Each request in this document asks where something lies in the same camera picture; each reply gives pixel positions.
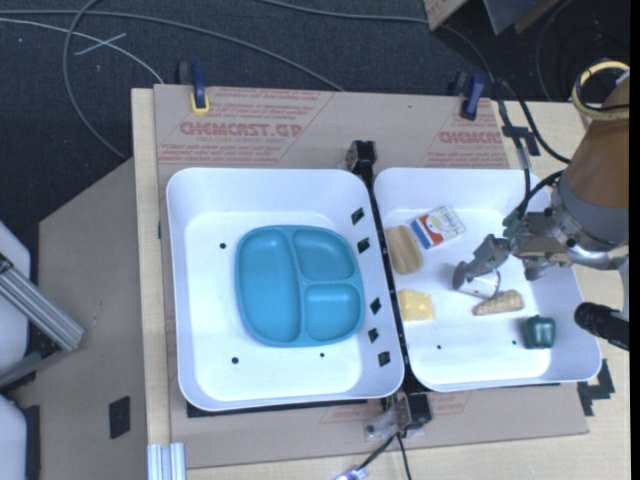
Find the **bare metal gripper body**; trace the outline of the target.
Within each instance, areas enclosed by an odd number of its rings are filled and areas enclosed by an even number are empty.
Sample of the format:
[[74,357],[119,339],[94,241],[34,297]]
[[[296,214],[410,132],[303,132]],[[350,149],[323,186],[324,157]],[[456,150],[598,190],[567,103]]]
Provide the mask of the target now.
[[581,228],[564,208],[515,212],[509,224],[509,248],[525,268],[569,267]]

